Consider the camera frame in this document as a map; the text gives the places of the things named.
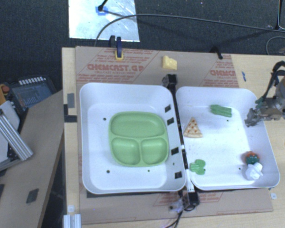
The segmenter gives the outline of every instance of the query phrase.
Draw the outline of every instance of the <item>green plate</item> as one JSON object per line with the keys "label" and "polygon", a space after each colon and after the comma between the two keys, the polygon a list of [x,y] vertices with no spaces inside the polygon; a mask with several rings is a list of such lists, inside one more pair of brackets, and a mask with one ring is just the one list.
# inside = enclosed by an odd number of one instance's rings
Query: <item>green plate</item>
{"label": "green plate", "polygon": [[115,114],[109,123],[109,141],[112,156],[124,166],[159,165],[169,155],[165,122],[153,113]]}

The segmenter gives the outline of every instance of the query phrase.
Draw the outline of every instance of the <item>green clover-shaped toy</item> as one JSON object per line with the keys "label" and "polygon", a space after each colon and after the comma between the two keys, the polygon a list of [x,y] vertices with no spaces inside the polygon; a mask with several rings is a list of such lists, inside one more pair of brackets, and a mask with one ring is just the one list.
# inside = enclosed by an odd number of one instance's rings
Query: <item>green clover-shaped toy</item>
{"label": "green clover-shaped toy", "polygon": [[203,160],[195,160],[194,163],[190,163],[190,171],[195,172],[198,175],[204,175],[205,174],[205,167],[206,162]]}

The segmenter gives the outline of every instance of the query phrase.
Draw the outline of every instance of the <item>yellow sponge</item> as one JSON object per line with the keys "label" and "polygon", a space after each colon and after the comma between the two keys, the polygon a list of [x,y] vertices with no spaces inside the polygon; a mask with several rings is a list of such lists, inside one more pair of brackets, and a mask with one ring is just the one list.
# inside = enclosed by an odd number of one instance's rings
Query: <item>yellow sponge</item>
{"label": "yellow sponge", "polygon": [[162,58],[162,68],[177,70],[177,61],[168,56],[164,56]]}

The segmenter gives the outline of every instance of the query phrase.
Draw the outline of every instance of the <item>toy pizza slice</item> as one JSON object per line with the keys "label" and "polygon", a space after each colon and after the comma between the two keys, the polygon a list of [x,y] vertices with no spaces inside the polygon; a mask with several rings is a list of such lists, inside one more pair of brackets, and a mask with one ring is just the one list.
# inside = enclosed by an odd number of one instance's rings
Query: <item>toy pizza slice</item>
{"label": "toy pizza slice", "polygon": [[188,138],[201,138],[203,136],[194,117],[190,119],[190,122],[185,129],[184,136]]}

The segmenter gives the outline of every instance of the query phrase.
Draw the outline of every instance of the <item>metal plate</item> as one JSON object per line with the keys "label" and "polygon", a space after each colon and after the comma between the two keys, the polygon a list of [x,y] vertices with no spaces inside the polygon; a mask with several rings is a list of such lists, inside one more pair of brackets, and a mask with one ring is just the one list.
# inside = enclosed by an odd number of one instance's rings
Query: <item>metal plate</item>
{"label": "metal plate", "polygon": [[[104,0],[68,0],[70,38],[95,39],[107,23],[119,16],[99,12],[97,7]],[[135,14],[134,0],[108,0],[104,10],[122,16]],[[108,40],[111,35],[120,36],[123,41],[139,42],[136,17],[120,20],[106,28],[99,39]]]}

